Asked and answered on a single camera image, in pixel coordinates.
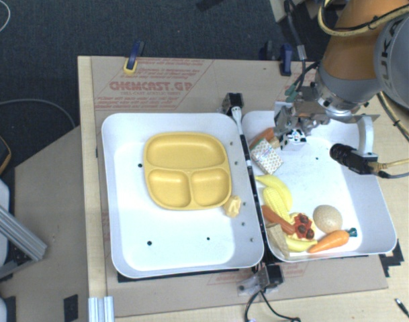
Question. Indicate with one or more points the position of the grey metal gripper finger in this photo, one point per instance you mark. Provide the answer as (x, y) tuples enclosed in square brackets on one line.
[(308, 127), (282, 124)]

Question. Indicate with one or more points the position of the thin black and white rod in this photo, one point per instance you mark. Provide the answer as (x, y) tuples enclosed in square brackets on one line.
[(248, 159)]

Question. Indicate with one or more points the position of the pale yellow crinkled toy food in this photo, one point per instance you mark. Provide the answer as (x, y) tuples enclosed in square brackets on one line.
[(232, 206)]

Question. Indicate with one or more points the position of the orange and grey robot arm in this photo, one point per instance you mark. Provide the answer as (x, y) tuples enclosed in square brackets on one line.
[(353, 45)]

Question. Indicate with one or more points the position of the yellow banana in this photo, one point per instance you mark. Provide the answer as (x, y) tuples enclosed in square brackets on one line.
[(278, 183), (298, 245)]

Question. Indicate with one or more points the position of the white plastic tray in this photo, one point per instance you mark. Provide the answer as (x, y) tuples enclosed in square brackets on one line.
[(328, 186), (177, 240)]

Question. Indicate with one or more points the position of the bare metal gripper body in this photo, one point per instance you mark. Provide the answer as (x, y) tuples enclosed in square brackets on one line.
[(310, 107)]

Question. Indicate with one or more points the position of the orange carrot with green top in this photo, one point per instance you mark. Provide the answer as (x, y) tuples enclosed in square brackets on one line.
[(330, 241)]

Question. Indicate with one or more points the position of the white dotted packet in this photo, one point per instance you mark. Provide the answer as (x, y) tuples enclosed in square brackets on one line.
[(266, 156)]

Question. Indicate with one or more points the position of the orange-red sausage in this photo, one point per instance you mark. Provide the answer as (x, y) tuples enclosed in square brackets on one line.
[(276, 218)]

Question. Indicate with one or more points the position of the beige speckled egg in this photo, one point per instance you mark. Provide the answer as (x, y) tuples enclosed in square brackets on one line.
[(327, 218)]

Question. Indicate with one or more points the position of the brown cardboard board red print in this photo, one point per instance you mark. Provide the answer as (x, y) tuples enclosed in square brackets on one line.
[(150, 86)]

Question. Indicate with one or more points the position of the small tan biscuit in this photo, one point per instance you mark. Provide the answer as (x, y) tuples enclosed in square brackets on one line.
[(274, 142)]

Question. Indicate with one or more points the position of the black and white cow carton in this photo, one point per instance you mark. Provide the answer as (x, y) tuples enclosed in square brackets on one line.
[(293, 141)]

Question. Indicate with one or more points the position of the tan bread slice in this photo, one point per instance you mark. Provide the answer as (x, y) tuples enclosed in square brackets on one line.
[(278, 240)]

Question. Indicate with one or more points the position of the pizza slice with red toppings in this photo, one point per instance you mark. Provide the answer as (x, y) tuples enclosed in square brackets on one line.
[(301, 226)]

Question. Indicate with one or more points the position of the black cylinder on white bracket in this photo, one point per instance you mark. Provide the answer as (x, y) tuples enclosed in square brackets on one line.
[(350, 156)]

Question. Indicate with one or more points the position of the yellow divided plate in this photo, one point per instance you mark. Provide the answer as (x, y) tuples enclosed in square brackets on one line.
[(185, 153)]

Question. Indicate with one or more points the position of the yellow corn cob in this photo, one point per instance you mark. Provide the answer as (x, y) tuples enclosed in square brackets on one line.
[(274, 201)]

